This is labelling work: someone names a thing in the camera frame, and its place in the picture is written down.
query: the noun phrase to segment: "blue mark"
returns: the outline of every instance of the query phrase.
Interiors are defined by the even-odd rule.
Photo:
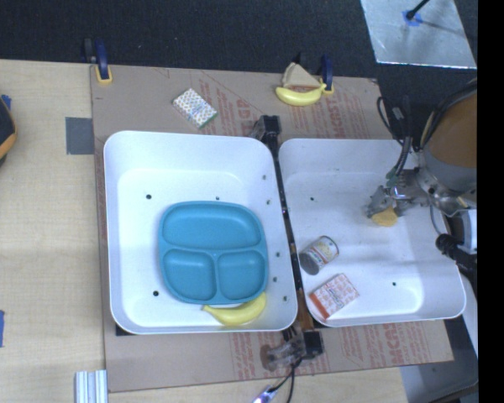
[[[2,100],[4,103],[6,103],[6,106],[8,107],[8,109],[11,110],[11,97],[6,96],[5,94],[2,94]]]
[[[3,327],[5,325],[5,321],[3,320],[3,316],[6,312],[0,310],[0,348],[3,348]]]
[[[411,27],[417,27],[418,25],[420,25],[421,23],[423,23],[422,17],[420,16],[420,13],[416,12],[414,14],[414,17],[412,17],[412,19],[407,19],[407,14],[408,13],[409,13],[408,10],[404,10],[402,12],[403,19],[405,20],[405,22],[407,23],[407,25],[410,25]]]

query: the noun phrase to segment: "metal plate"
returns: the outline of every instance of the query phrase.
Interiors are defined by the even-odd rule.
[[[377,62],[475,69],[454,0],[430,0],[407,21],[421,1],[360,0]]]

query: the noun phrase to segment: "white tray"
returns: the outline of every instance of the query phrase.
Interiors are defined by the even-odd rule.
[[[444,319],[464,310],[459,270],[435,247],[428,207],[410,209],[390,228],[365,215],[400,148],[394,140],[348,139],[292,139],[281,146],[297,252],[322,235],[339,246],[339,257],[317,275],[301,270],[308,309],[328,327]],[[324,321],[308,295],[338,273],[360,296]]]
[[[279,331],[297,316],[297,296],[276,173],[258,140],[124,131],[105,143],[110,305],[136,334]],[[189,201],[237,203],[261,221],[269,257],[267,306],[254,321],[223,326],[201,305],[165,288],[157,256],[164,210]]]

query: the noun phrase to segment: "red and white box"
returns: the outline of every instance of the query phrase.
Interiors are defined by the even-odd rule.
[[[310,294],[310,300],[327,319],[359,296],[351,281],[343,273],[334,276]]]

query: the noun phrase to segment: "banana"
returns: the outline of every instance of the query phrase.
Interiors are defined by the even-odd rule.
[[[209,312],[218,321],[227,326],[238,326],[255,319],[264,309],[267,295],[263,291],[253,300],[246,301],[236,307],[212,307],[205,305],[202,310]]]
[[[283,86],[277,86],[275,92],[278,98],[284,103],[291,104],[292,106],[308,106],[321,98],[326,87],[327,84],[321,83],[319,88],[306,92],[298,92],[284,88]]]

